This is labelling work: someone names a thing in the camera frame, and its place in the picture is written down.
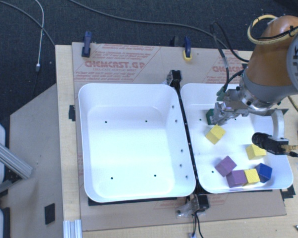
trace plastic tray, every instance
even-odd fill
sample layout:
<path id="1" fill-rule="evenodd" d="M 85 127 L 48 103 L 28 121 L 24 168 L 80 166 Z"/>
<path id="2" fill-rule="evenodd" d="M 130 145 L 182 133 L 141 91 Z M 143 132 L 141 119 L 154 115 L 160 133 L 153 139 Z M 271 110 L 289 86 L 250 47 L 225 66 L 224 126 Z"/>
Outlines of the plastic tray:
<path id="1" fill-rule="evenodd" d="M 78 94 L 84 187 L 96 202 L 190 195 L 196 185 L 176 91 L 84 85 Z"/>
<path id="2" fill-rule="evenodd" d="M 214 108 L 216 93 L 221 87 L 220 84 L 190 83 L 181 89 L 200 185 L 210 193 L 284 189 L 291 186 L 293 173 L 287 156 L 267 152 L 259 160 L 249 160 L 246 153 L 246 147 L 252 143 L 251 138 L 255 132 L 273 134 L 271 117 L 250 114 L 247 117 L 239 116 L 236 120 L 231 119 L 221 126 L 226 133 L 215 145 L 205 137 L 213 127 L 207 123 L 206 112 Z M 215 165 L 225 156 L 230 156 L 237 164 L 235 170 L 251 169 L 259 163 L 268 165 L 273 169 L 272 177 L 266 183 L 230 188 L 226 178 L 215 169 Z"/>

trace blue clamp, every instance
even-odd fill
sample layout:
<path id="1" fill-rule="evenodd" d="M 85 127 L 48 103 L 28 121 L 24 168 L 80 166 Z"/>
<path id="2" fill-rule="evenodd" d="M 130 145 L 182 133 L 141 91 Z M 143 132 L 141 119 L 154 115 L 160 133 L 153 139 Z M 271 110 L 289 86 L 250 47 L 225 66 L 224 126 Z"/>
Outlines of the blue clamp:
<path id="1" fill-rule="evenodd" d="M 91 43 L 91 32 L 86 31 L 85 32 L 85 36 L 83 38 L 83 42 L 84 42 L 84 47 L 81 51 L 81 56 L 88 58 L 90 56 L 90 43 Z"/>
<path id="2" fill-rule="evenodd" d="M 184 47 L 185 47 L 185 50 L 183 51 L 183 57 L 186 61 L 190 61 L 192 59 L 191 41 L 187 36 L 184 37 Z"/>

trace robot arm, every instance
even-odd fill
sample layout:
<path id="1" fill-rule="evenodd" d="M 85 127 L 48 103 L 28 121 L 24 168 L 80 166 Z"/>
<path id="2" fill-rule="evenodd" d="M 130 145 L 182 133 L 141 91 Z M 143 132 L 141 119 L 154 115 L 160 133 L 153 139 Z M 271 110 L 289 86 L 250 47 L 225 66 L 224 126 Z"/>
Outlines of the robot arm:
<path id="1" fill-rule="evenodd" d="M 272 20 L 260 38 L 253 38 L 252 27 L 265 18 Z M 248 38 L 256 47 L 239 86 L 228 89 L 218 99 L 222 102 L 216 102 L 214 109 L 209 110 L 207 120 L 209 125 L 223 125 L 239 115 L 274 114 L 273 138 L 279 140 L 283 137 L 282 116 L 287 110 L 271 107 L 289 95 L 298 94 L 298 18 L 265 15 L 256 20 L 248 29 Z"/>

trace black floor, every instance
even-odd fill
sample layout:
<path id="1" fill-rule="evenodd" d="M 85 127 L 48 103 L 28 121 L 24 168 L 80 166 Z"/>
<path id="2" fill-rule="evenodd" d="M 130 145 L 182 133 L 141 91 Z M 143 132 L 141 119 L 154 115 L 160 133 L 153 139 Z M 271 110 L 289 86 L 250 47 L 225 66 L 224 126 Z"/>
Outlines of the black floor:
<path id="1" fill-rule="evenodd" d="M 34 0 L 2 0 L 31 15 L 37 23 L 42 12 Z M 45 30 L 58 45 L 82 41 L 85 31 L 97 43 L 168 46 L 174 36 L 189 36 L 193 47 L 215 48 L 212 38 L 186 27 L 135 23 L 114 19 L 83 8 L 68 0 L 38 0 L 44 10 Z M 254 48 L 246 30 L 263 14 L 298 17 L 298 0 L 75 0 L 93 9 L 129 19 L 172 22 L 209 32 L 218 22 L 234 49 Z M 0 3 L 0 123 L 9 131 L 9 116 L 56 83 L 55 52 L 43 36 L 41 70 L 38 62 L 40 27 L 30 17 Z M 225 42 L 216 29 L 219 39 Z"/>

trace black clamp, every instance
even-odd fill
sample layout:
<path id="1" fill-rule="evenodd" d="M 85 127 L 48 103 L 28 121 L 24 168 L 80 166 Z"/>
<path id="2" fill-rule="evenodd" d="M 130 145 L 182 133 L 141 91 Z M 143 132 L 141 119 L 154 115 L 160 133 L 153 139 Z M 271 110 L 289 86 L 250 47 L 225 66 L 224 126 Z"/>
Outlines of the black clamp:
<path id="1" fill-rule="evenodd" d="M 91 43 L 92 34 L 89 31 L 85 32 L 85 36 L 83 38 L 84 47 L 81 51 L 81 56 L 88 58 L 90 56 L 90 43 Z"/>

